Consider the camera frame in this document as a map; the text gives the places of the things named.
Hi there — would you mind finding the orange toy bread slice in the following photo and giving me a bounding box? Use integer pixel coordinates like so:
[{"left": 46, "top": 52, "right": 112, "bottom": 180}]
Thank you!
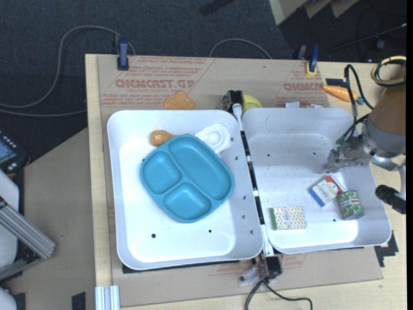
[{"left": 163, "top": 90, "right": 197, "bottom": 110}]

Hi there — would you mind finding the black cylinder on white bracket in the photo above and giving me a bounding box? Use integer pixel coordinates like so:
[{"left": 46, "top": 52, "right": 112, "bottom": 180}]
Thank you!
[{"left": 374, "top": 162, "right": 407, "bottom": 215}]

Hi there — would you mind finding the brown cardboard board red print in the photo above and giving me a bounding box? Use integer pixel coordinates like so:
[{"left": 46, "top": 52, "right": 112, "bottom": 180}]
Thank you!
[{"left": 96, "top": 54, "right": 385, "bottom": 308}]

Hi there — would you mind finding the white plastic tray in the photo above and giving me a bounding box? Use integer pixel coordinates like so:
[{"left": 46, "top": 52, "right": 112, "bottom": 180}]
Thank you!
[
  {"left": 106, "top": 109, "right": 265, "bottom": 271},
  {"left": 241, "top": 107, "right": 392, "bottom": 255}
]

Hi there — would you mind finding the yellow banana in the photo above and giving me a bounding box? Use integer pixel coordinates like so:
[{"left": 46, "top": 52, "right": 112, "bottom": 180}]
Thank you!
[{"left": 241, "top": 94, "right": 263, "bottom": 113}]

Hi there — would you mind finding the green and white packet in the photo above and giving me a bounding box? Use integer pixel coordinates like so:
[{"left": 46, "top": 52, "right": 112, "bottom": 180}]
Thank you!
[{"left": 268, "top": 206, "right": 308, "bottom": 231}]

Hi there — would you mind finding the white blue orange carton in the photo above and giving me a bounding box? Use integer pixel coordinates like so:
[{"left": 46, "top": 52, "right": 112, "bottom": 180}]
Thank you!
[{"left": 308, "top": 174, "right": 345, "bottom": 208}]

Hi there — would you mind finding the green printed can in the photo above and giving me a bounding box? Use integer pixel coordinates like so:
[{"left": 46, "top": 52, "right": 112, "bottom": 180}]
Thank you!
[{"left": 336, "top": 189, "right": 365, "bottom": 220}]

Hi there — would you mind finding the blue divided plate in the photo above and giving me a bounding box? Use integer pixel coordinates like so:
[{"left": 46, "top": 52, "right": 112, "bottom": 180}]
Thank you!
[{"left": 139, "top": 134, "right": 236, "bottom": 224}]

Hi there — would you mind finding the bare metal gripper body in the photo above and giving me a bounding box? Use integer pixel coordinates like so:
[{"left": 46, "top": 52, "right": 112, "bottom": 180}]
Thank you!
[{"left": 334, "top": 143, "right": 403, "bottom": 172}]

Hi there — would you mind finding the black block with thin wires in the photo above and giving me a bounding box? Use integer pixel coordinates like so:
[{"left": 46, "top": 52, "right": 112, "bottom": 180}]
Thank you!
[
  {"left": 221, "top": 89, "right": 244, "bottom": 111},
  {"left": 257, "top": 255, "right": 284, "bottom": 284}
]

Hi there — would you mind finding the white toy fried egg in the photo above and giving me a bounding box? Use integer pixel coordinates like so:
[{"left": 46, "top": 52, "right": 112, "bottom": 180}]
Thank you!
[{"left": 194, "top": 123, "right": 233, "bottom": 156}]

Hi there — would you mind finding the orange carrot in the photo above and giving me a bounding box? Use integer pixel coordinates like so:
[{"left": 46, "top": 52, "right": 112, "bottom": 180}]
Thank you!
[{"left": 322, "top": 84, "right": 359, "bottom": 103}]

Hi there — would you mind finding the thin black and white rod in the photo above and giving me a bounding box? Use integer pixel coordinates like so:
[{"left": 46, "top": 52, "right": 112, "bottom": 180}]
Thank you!
[{"left": 232, "top": 103, "right": 274, "bottom": 256}]

